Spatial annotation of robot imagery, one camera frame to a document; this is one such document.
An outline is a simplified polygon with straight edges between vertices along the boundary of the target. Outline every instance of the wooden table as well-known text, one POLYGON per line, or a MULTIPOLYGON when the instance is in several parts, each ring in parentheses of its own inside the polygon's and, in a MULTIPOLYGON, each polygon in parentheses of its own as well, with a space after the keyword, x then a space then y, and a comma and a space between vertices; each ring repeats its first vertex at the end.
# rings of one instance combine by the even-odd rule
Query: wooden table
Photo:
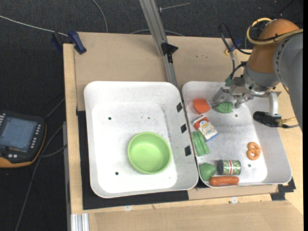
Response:
MULTIPOLYGON (((157 56, 151 36, 83 33, 79 36, 87 52, 79 55, 72 44, 64 45, 64 78, 68 139, 69 196, 71 214, 89 214, 90 231, 116 230, 303 230, 303 151, 299 128, 280 129, 296 190, 286 200, 272 201, 277 185, 232 188, 194 188, 189 200, 173 203, 133 205, 84 210, 76 110, 84 110, 83 89, 95 80, 166 81, 162 58, 157 56)), ((219 38, 169 36, 179 47, 173 54, 179 90, 184 83, 224 81, 231 60, 219 38)), ((246 55, 236 52, 236 62, 246 55)), ((288 94, 279 96, 279 113, 294 113, 288 94)))

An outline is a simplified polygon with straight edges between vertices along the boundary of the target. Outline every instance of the green bowl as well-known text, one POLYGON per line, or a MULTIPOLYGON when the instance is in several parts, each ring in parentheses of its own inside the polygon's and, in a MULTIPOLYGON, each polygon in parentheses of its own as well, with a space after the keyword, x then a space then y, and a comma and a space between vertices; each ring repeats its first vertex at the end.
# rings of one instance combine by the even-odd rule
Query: green bowl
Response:
POLYGON ((128 144, 129 161, 140 173, 157 174, 164 171, 170 164, 171 157, 168 142, 156 133, 139 133, 128 144))

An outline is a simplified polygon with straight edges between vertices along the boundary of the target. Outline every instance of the striped can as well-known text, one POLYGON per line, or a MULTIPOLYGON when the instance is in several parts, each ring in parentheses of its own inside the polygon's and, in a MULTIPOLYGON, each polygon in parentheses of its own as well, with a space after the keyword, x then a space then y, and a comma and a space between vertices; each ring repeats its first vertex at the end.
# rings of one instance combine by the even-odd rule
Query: striped can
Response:
POLYGON ((239 160, 219 160, 217 172, 219 175, 239 175, 242 167, 239 160))

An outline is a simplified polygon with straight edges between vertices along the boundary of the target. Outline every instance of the toy pretzel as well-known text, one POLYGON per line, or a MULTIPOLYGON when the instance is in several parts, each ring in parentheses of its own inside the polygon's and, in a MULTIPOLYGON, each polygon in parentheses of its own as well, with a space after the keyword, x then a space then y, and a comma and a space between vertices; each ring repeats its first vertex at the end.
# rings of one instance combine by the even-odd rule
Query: toy pretzel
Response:
POLYGON ((250 160, 257 160, 261 154, 261 148, 259 147, 259 145, 255 142, 250 142, 247 145, 248 147, 248 151, 247 151, 247 157, 250 160))

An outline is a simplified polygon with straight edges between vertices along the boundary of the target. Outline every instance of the black floor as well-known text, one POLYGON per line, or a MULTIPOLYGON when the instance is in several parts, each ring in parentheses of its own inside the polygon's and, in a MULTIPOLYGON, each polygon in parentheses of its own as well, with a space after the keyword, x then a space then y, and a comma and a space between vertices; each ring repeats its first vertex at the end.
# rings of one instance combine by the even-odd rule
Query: black floor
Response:
MULTIPOLYGON (((138 0, 95 1, 104 12, 109 32, 147 28, 138 0)), ((225 23, 235 39, 244 39, 249 25, 260 17, 289 19, 303 28, 303 0, 156 1, 163 8, 190 3, 162 13, 165 30, 186 36, 220 37, 218 26, 225 23)), ((90 0, 0 0, 0 16, 63 33, 106 30, 102 15, 90 0)), ((51 44, 51 33, 0 18, 0 110, 46 117, 63 93, 63 60, 51 44)), ((64 121, 65 106, 61 104, 47 120, 47 139, 64 121)), ((62 145, 60 132, 47 153, 62 145)), ((35 165, 0 169, 0 231, 15 229, 35 165)), ((62 153, 42 158, 19 230, 66 230, 62 153)))

